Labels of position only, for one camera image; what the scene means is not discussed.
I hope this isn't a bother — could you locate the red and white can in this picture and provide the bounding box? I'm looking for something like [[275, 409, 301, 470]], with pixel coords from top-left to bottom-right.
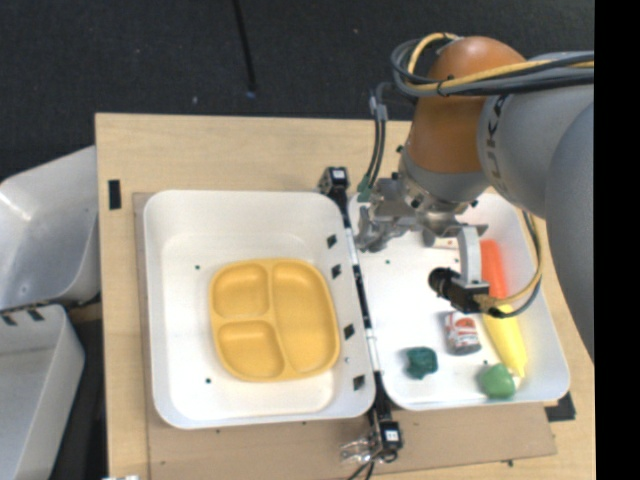
[[444, 310, 483, 356]]

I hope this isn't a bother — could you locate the white plastic tray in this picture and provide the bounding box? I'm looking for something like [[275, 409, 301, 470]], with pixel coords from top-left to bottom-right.
[[142, 188, 378, 431], [347, 189, 572, 412]]

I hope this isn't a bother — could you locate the light green pepper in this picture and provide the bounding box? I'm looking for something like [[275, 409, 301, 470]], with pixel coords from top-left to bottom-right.
[[476, 363, 518, 400]]

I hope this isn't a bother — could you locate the yellow banana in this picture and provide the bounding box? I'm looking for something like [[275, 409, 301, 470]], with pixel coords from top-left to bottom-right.
[[481, 303, 528, 378]]

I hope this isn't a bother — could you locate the black block with thin wires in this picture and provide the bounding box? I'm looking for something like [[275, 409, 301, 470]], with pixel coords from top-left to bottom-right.
[[375, 419, 404, 453], [317, 165, 352, 195]]

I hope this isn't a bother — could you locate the dark green broccoli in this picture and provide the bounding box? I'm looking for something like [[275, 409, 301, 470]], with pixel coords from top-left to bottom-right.
[[403, 346, 439, 381]]

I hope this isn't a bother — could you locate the black cylinder on white bracket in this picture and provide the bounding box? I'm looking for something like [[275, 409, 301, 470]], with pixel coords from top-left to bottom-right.
[[427, 225, 491, 315]]

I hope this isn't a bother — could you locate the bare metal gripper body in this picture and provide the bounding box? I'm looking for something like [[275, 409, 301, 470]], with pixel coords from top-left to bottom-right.
[[370, 176, 489, 248]]

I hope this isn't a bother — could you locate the yellow divided plate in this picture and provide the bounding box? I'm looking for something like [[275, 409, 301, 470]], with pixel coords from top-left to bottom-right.
[[208, 257, 342, 384]]

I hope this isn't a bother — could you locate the orange carrot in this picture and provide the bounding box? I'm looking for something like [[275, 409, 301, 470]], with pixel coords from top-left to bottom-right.
[[479, 238, 509, 301]]

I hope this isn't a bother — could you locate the thin black and white rod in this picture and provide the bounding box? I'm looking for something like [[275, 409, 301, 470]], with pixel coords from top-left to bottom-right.
[[335, 190, 392, 425]]

